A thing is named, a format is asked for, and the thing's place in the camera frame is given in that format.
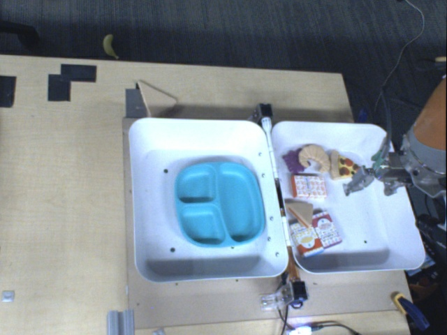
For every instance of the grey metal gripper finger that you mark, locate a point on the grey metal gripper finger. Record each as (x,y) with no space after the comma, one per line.
(392,188)
(359,181)

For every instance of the red and white carton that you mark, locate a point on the red and white carton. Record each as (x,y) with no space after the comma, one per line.
(328,230)

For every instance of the white plastic tray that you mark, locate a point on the white plastic tray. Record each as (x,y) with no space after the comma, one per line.
(377,229)
(157,194)

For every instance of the pizza slice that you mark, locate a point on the pizza slice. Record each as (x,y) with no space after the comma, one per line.
(344,167)

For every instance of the purple grapes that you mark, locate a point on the purple grapes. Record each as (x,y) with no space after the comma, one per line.
(290,161)

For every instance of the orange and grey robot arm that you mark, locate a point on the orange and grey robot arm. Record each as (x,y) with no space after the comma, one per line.
(431,117)

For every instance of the yellow banana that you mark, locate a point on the yellow banana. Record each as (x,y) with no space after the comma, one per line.
(109,46)

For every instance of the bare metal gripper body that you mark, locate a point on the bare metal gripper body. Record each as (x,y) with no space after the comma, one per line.
(398,173)

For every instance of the yellow and orange carton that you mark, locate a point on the yellow and orange carton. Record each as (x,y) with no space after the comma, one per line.
(306,241)

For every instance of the blue divided plate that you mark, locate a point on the blue divided plate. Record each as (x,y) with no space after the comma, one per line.
(241,201)

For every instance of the orange and white patterned carton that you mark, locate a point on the orange and white patterned carton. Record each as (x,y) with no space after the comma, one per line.
(309,186)

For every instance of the tan sandwich wedge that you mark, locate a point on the tan sandwich wedge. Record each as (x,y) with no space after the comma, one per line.
(301,210)

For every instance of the tan croissant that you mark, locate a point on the tan croissant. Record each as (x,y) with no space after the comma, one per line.
(316,154)

